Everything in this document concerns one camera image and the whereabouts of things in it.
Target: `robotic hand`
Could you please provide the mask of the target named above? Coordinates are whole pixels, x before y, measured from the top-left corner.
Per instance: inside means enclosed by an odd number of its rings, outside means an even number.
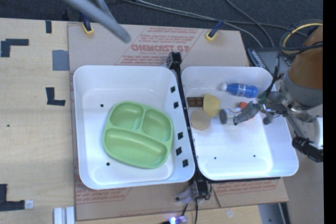
[[[308,27],[317,26],[299,48],[286,48],[290,35]],[[234,119],[235,124],[252,118],[259,111],[264,113],[264,124],[270,124],[275,117],[285,116],[294,128],[296,137],[294,148],[316,162],[323,162],[323,116],[315,113],[315,108],[323,104],[323,24],[302,22],[291,26],[280,41],[282,53],[297,54],[279,81],[279,90],[272,91],[277,80],[279,61],[276,63],[273,82],[260,94],[258,104],[250,103],[242,114]],[[314,139],[310,140],[302,129],[302,124],[313,126]]]

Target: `white bottle cap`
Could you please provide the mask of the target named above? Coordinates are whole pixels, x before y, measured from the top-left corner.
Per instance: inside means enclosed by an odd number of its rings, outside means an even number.
[[[219,85],[219,88],[220,88],[221,91],[226,91],[226,89],[227,89],[227,84],[226,84],[226,83],[221,83],[221,84]]]

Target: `hole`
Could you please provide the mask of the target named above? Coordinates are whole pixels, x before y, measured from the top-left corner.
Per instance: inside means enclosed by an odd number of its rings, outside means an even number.
[[[184,160],[182,161],[182,165],[183,165],[183,167],[188,166],[188,160],[187,160],[187,159],[184,159]]]
[[[176,155],[179,156],[182,153],[182,148],[179,147],[176,149]]]

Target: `yellow clip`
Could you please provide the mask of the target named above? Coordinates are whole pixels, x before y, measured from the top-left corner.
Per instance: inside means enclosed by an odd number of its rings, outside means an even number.
[[[206,35],[205,35],[205,39],[208,40],[208,41],[212,41],[212,40],[215,38],[215,36],[216,36],[216,33],[215,33],[212,37],[210,37],[209,34],[210,34],[211,31],[212,31],[212,30],[210,30],[210,31],[209,31],[208,33],[206,33]]]
[[[94,29],[93,29],[92,26],[91,26],[91,30],[88,30],[88,29],[86,29],[85,25],[82,24],[82,28],[83,28],[85,34],[87,34],[87,35],[92,35],[93,34]]]

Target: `black device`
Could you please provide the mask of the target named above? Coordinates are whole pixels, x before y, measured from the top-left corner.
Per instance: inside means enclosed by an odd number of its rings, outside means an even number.
[[[257,48],[246,50],[248,60],[252,66],[265,68],[272,75],[274,73],[276,59],[279,52],[281,52],[279,48]],[[290,67],[293,58],[290,56],[280,55],[279,61],[279,73],[285,73]]]

